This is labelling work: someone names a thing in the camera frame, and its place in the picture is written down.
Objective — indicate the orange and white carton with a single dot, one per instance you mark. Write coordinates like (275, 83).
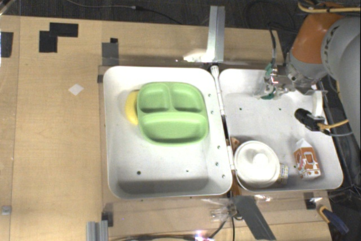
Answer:
(307, 162)

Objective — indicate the small can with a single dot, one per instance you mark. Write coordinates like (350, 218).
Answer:
(284, 173)

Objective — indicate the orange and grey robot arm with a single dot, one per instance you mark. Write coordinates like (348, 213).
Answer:
(335, 45)

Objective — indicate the white plastic tray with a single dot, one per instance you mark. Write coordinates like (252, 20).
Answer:
(262, 124)
(158, 166)

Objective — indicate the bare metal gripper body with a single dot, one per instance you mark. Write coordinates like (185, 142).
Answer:
(279, 81)

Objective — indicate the black cylinder on white bracket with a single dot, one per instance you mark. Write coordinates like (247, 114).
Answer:
(307, 118)

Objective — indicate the brown toy bread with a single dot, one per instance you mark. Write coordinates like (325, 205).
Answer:
(234, 141)

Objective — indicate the yellow banana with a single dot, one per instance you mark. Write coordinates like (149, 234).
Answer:
(131, 110)

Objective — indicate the white bowl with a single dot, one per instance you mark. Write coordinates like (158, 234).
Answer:
(251, 169)

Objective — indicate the green divided plate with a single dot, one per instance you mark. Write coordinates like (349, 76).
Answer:
(172, 121)

